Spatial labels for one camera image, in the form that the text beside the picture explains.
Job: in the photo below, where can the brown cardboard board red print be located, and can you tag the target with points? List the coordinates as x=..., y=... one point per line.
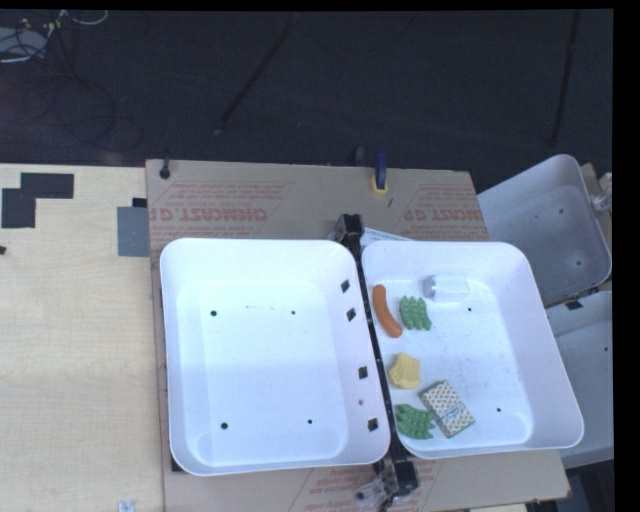
x=300, y=200

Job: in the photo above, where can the orange toy sausage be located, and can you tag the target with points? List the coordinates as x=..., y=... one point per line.
x=386, y=312

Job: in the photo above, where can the thin black rod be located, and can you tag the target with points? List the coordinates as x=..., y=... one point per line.
x=374, y=335

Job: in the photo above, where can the green toy grapes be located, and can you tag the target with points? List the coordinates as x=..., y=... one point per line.
x=415, y=313

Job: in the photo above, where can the white plastic tray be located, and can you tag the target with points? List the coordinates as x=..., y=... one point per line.
x=490, y=360
x=260, y=370

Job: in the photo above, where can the clear plastic bottle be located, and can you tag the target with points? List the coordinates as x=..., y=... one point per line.
x=447, y=288

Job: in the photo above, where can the yellow toy banana bunch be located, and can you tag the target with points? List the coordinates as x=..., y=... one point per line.
x=404, y=371

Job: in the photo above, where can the green toy leafy vegetable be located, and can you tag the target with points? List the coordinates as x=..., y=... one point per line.
x=412, y=422

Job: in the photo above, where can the patterned white packet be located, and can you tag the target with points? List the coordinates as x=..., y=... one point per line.
x=447, y=409

